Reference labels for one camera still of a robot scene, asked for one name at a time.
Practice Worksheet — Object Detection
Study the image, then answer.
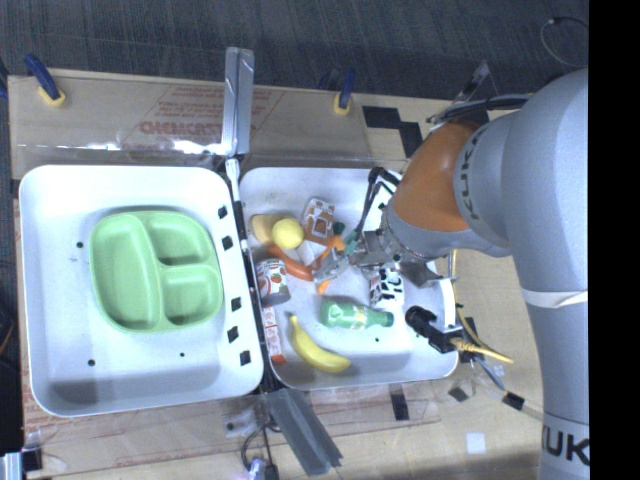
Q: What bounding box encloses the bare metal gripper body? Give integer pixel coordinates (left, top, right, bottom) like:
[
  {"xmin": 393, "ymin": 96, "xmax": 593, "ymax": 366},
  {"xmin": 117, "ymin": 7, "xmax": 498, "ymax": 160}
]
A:
[{"xmin": 348, "ymin": 228, "xmax": 402, "ymax": 270}]

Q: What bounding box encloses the orange sausage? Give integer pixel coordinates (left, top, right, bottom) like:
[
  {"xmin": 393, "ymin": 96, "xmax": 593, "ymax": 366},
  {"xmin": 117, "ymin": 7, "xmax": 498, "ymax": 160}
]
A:
[{"xmin": 265, "ymin": 244, "xmax": 316, "ymax": 283}]

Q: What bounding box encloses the orange and white packet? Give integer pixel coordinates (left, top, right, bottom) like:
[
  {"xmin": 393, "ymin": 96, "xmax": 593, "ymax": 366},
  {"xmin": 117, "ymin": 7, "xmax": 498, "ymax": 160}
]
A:
[{"xmin": 261, "ymin": 305, "xmax": 288, "ymax": 366}]

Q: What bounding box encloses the pale yellow bread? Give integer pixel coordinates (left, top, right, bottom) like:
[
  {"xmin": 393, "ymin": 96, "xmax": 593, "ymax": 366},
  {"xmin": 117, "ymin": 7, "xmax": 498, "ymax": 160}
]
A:
[{"xmin": 250, "ymin": 213, "xmax": 285, "ymax": 245}]

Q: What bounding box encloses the white can with tomato print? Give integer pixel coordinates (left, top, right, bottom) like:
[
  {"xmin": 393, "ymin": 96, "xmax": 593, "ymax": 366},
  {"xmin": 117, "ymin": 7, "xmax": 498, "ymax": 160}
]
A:
[{"xmin": 255, "ymin": 258, "xmax": 293, "ymax": 306}]

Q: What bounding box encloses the yellow banana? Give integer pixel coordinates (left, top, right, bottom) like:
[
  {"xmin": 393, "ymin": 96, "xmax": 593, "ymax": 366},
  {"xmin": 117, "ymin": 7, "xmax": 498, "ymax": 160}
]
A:
[{"xmin": 288, "ymin": 313, "xmax": 353, "ymax": 375}]

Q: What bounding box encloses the brown and white carton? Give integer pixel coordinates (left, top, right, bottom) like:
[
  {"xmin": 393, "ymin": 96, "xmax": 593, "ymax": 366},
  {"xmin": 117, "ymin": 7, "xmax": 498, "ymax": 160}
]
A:
[{"xmin": 300, "ymin": 196, "xmax": 337, "ymax": 247}]

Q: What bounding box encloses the green plastic bottle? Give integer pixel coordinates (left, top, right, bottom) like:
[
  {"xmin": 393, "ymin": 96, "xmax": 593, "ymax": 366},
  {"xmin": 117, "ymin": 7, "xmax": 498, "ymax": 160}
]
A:
[{"xmin": 319, "ymin": 299, "xmax": 396, "ymax": 331}]

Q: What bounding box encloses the black cylinder on white bracket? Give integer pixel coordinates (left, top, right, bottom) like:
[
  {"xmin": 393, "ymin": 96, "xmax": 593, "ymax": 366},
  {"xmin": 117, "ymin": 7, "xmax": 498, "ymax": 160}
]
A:
[{"xmin": 404, "ymin": 266, "xmax": 465, "ymax": 355}]

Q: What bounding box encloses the green divided plate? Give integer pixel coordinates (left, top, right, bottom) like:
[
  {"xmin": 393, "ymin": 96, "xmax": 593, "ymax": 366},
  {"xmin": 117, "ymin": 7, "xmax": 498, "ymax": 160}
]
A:
[{"xmin": 88, "ymin": 210, "xmax": 225, "ymax": 335}]

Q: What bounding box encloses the yellow lemon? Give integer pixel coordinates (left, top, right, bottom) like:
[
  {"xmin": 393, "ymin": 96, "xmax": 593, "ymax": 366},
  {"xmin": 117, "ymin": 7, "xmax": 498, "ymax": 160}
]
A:
[{"xmin": 271, "ymin": 217, "xmax": 306, "ymax": 251}]

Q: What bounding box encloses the white plastic tray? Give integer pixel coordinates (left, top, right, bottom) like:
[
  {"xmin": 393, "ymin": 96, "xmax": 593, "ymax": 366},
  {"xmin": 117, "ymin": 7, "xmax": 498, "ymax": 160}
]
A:
[
  {"xmin": 18, "ymin": 163, "xmax": 265, "ymax": 418},
  {"xmin": 238, "ymin": 166, "xmax": 460, "ymax": 393}
]

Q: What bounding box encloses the small white bottle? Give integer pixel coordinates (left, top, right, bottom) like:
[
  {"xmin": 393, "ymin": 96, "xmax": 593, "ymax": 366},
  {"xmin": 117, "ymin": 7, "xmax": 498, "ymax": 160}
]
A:
[{"xmin": 294, "ymin": 240, "xmax": 322, "ymax": 269}]

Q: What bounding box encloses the brown cardboard board red print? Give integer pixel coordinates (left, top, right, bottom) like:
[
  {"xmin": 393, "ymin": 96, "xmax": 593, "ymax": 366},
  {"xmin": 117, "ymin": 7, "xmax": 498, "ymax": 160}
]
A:
[{"xmin": 7, "ymin": 67, "xmax": 442, "ymax": 475}]

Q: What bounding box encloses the black and white carton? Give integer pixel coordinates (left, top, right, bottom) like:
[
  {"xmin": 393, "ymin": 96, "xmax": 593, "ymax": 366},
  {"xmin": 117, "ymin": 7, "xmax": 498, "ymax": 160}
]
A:
[{"xmin": 368, "ymin": 264, "xmax": 406, "ymax": 310}]

